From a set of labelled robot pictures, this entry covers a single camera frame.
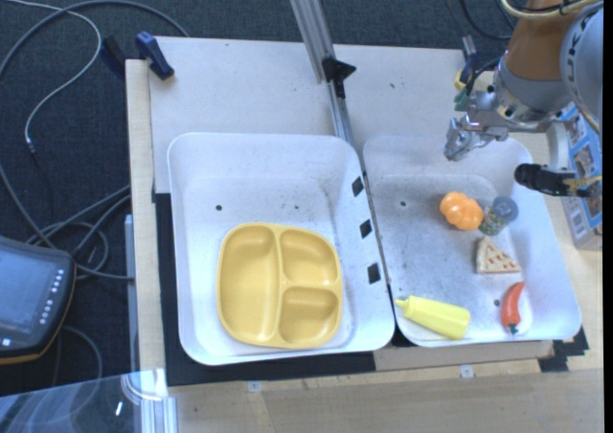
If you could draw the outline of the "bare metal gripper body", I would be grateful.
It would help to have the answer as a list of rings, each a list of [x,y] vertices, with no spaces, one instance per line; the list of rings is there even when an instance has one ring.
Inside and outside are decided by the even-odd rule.
[[[480,139],[505,140],[512,132],[541,133],[555,120],[555,112],[532,110],[515,96],[473,91],[461,115],[461,128]]]

